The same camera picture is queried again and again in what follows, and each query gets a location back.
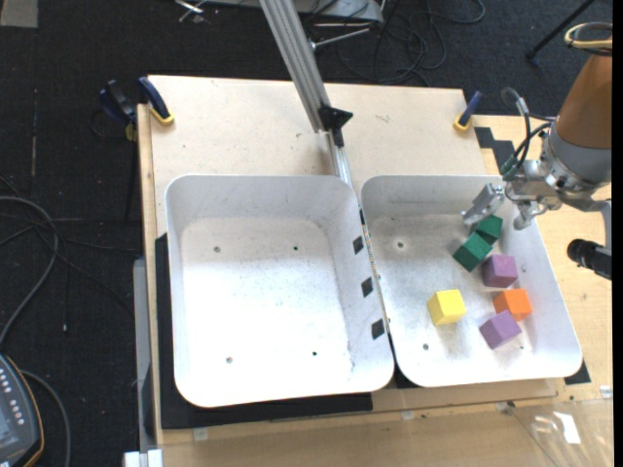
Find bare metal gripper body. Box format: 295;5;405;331
503;159;594;213

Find green cube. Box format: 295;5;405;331
474;214;504;245
452;233;495;273

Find purple cube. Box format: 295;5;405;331
481;253;519;290
478;309;524;351

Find orange cube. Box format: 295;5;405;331
492;287;533;323

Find white plastic tray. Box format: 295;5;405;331
164;173;396;409
360;174;584;389

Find yellow cube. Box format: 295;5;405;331
426;288;468;327

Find pale wood board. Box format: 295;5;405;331
145;74;560;415

